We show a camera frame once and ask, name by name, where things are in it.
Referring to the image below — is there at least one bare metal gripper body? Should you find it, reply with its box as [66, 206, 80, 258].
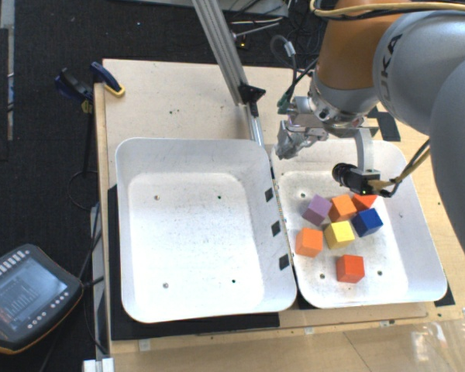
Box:
[281, 95, 366, 140]

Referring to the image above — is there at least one purple cube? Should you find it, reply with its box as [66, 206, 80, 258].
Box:
[301, 194, 333, 227]

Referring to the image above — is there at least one orange cube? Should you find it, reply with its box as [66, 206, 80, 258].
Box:
[294, 227, 325, 259]
[328, 194, 358, 223]

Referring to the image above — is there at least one red cube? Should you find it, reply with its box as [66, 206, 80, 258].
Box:
[351, 193, 379, 212]
[335, 254, 366, 284]

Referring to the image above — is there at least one yellow cube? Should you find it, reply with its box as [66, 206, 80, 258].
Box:
[323, 220, 357, 250]

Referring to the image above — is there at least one blue cube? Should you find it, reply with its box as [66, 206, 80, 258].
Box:
[351, 207, 384, 238]

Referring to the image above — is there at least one pale wood board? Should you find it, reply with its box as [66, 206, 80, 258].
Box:
[102, 58, 429, 330]

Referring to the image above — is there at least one white plastic tray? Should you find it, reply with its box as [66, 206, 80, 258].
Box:
[115, 136, 298, 324]
[270, 139, 449, 310]

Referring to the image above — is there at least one black cylinder on white bracket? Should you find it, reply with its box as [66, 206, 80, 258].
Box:
[331, 127, 382, 196]

